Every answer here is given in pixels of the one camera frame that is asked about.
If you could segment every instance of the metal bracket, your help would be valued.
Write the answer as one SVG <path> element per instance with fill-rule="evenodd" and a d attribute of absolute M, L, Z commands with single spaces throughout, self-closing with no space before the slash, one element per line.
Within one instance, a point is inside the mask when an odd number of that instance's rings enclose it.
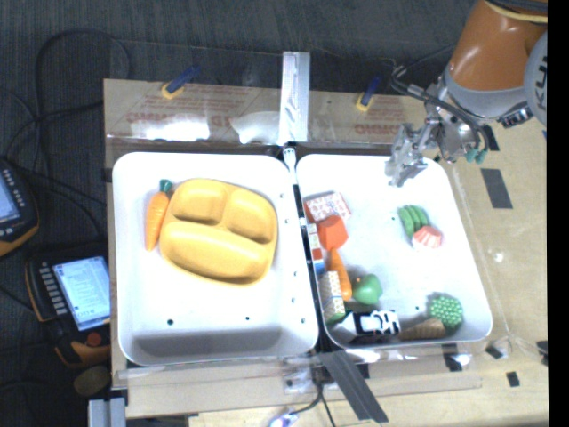
<path fill-rule="evenodd" d="M 278 128 L 279 145 L 306 141 L 309 133 L 310 54 L 285 52 Z"/>
<path fill-rule="evenodd" d="M 126 427 L 123 397 L 89 400 L 89 427 Z"/>

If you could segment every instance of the wooden table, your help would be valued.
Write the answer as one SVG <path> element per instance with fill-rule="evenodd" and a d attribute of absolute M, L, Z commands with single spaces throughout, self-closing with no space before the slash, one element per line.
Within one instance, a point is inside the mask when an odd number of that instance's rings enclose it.
<path fill-rule="evenodd" d="M 123 93 L 119 105 L 116 93 L 109 94 L 110 89 L 123 87 L 136 101 L 147 90 L 144 84 L 147 83 L 106 83 L 108 125 L 114 124 L 120 113 L 128 109 L 128 102 L 124 104 L 128 96 L 125 98 Z M 334 94 L 334 99 L 345 107 L 355 96 Z M 424 109 L 418 101 L 397 97 L 397 103 L 393 104 L 394 97 L 386 100 L 398 109 L 394 114 L 397 117 L 406 117 L 417 125 L 422 121 Z M 381 109 L 381 100 L 377 106 Z M 356 125 L 360 125 L 360 130 L 366 128 L 359 118 L 344 120 L 345 134 L 358 134 L 354 131 Z M 368 129 L 373 128 L 369 125 L 389 128 L 395 124 L 366 123 Z M 543 129 L 535 120 L 508 130 L 495 125 L 499 150 L 489 152 L 483 165 L 469 165 L 464 159 L 445 165 L 493 310 L 494 330 L 491 340 L 469 355 L 468 365 L 460 372 L 451 372 L 443 359 L 431 358 L 371 365 L 368 384 L 390 425 L 548 424 L 549 374 L 543 356 L 548 340 L 547 155 Z M 373 130 L 362 137 L 373 141 Z M 131 145 L 121 147 L 116 141 L 111 142 L 115 145 L 108 149 L 107 168 L 112 167 L 121 150 L 132 150 Z M 493 206 L 483 176 L 490 171 L 501 176 L 511 208 Z M 108 226 L 112 230 L 110 184 L 108 199 Z M 109 249 L 111 281 L 116 286 L 112 232 Z M 287 391 L 284 372 L 288 368 L 273 362 L 214 368 L 181 366 L 144 376 L 148 371 L 127 370 L 116 337 L 116 289 L 111 327 L 114 384 L 117 389 L 128 390 L 127 418 L 197 414 L 188 417 L 189 425 L 268 425 L 270 419 L 282 413 L 284 406 L 303 407 L 315 396 L 313 391 Z M 538 342 L 545 345 L 538 347 Z M 325 398 L 336 425 L 373 424 L 357 420 L 337 387 L 326 388 Z M 295 425 L 330 425 L 324 405 L 320 403 L 302 413 Z"/>

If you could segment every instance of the handheld controller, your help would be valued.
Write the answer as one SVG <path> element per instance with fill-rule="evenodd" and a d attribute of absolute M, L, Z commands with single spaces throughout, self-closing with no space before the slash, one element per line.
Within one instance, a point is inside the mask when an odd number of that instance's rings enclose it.
<path fill-rule="evenodd" d="M 26 284 L 39 321 L 63 363 L 90 367 L 110 357 L 108 248 L 92 243 L 36 254 Z"/>
<path fill-rule="evenodd" d="M 36 201 L 18 173 L 0 158 L 0 256 L 22 245 L 38 227 Z"/>

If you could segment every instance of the black tape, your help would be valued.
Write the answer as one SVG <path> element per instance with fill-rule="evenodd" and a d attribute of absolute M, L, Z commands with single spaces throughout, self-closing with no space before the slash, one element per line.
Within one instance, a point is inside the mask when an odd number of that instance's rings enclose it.
<path fill-rule="evenodd" d="M 376 423 L 389 421 L 346 351 L 321 352 L 318 357 L 340 387 L 358 420 L 373 419 Z"/>
<path fill-rule="evenodd" d="M 101 177 L 104 182 L 112 183 L 113 182 L 113 170 L 109 167 L 103 168 Z"/>
<path fill-rule="evenodd" d="M 482 177 L 488 191 L 488 196 L 494 209 L 512 209 L 508 189 L 501 177 L 500 169 L 481 169 Z"/>
<path fill-rule="evenodd" d="M 364 377 L 365 380 L 369 380 L 370 367 L 368 364 L 365 362 L 356 364 L 356 368 L 359 370 L 359 373 Z M 334 383 L 332 375 L 330 375 L 330 372 L 324 366 L 312 367 L 312 381 L 316 385 Z"/>
<path fill-rule="evenodd" d="M 442 345 L 443 358 L 445 359 L 445 364 L 451 372 L 461 372 L 462 364 L 457 361 L 454 357 L 458 354 L 459 349 L 456 343 L 446 343 Z"/>
<path fill-rule="evenodd" d="M 539 342 L 536 343 L 537 347 L 540 349 L 540 354 L 541 354 L 541 363 L 548 367 L 549 366 L 549 362 L 548 362 L 548 341 L 547 340 L 541 340 Z"/>
<path fill-rule="evenodd" d="M 504 355 L 500 350 L 494 348 L 492 345 L 488 346 L 485 351 L 494 359 L 499 359 Z"/>
<path fill-rule="evenodd" d="M 508 378 L 510 388 L 519 386 L 519 378 L 517 377 L 516 372 L 507 372 L 506 377 Z"/>

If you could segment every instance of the carrot toy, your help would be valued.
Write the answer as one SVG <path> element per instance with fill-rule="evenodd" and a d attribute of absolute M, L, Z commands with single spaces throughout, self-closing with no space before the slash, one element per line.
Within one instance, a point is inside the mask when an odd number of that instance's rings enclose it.
<path fill-rule="evenodd" d="M 344 263 L 340 258 L 338 249 L 332 248 L 329 254 L 328 270 L 338 272 L 338 280 L 340 281 L 341 298 L 349 301 L 352 297 L 352 284 L 349 281 L 348 272 L 344 267 Z"/>
<path fill-rule="evenodd" d="M 160 181 L 160 190 L 152 195 L 150 202 L 148 203 L 148 208 L 146 210 L 145 238 L 146 249 L 149 252 L 154 249 L 156 242 L 158 242 L 160 229 L 162 228 L 162 223 L 166 216 L 166 210 L 170 204 L 168 190 L 171 187 L 172 183 L 170 181 L 162 179 Z"/>

